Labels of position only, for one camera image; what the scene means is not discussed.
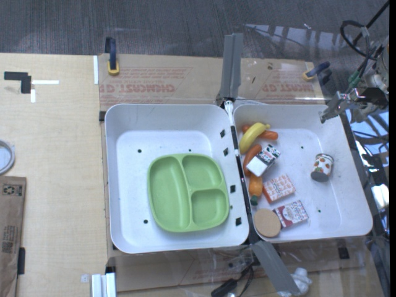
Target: green plate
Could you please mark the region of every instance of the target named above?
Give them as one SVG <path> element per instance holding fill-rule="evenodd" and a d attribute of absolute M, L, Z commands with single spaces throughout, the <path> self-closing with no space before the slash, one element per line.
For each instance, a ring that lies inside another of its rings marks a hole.
<path fill-rule="evenodd" d="M 206 230 L 228 216 L 223 173 L 206 155 L 172 154 L 155 159 L 148 168 L 147 186 L 154 219 L 164 230 Z"/>

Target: cup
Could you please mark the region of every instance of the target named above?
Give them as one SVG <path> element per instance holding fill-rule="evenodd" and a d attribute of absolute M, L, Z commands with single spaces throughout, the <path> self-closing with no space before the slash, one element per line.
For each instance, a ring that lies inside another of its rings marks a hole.
<path fill-rule="evenodd" d="M 324 153 L 316 155 L 315 163 L 311 171 L 311 178 L 324 183 L 329 180 L 333 169 L 334 159 Z"/>

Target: brown package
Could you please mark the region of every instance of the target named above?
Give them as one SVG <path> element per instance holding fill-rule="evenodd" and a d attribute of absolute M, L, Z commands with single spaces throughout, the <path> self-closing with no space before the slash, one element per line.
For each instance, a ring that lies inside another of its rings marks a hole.
<path fill-rule="evenodd" d="M 0 297 L 14 297 L 26 178 L 0 176 Z"/>

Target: tan round lid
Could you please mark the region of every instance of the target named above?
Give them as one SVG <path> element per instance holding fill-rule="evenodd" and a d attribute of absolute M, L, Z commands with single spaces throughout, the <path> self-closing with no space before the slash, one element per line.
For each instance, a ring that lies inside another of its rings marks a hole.
<path fill-rule="evenodd" d="M 277 214 L 269 209 L 259 209 L 253 220 L 256 230 L 262 236 L 273 238 L 280 232 L 280 220 Z"/>

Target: yellow banana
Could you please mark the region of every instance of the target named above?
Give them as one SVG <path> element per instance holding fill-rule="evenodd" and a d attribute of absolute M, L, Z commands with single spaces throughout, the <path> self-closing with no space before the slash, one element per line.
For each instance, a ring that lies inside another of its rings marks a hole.
<path fill-rule="evenodd" d="M 249 150 L 249 147 L 253 144 L 254 140 L 266 129 L 269 129 L 269 127 L 269 124 L 257 122 L 247 129 L 245 134 L 242 136 L 241 142 L 239 143 L 239 151 L 241 154 L 245 154 L 247 150 Z"/>

